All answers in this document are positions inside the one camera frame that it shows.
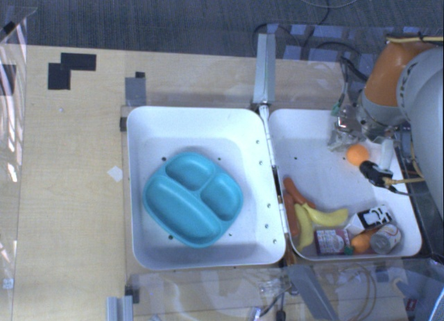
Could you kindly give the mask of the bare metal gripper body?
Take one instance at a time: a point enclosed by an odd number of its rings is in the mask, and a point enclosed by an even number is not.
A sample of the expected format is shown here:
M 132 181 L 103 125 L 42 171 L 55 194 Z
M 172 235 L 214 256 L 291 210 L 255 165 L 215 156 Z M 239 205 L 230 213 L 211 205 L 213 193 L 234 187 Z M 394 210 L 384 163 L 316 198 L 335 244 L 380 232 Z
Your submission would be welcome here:
M 345 105 L 339 110 L 335 129 L 341 137 L 347 139 L 366 139 L 357 120 L 357 108 L 353 105 Z

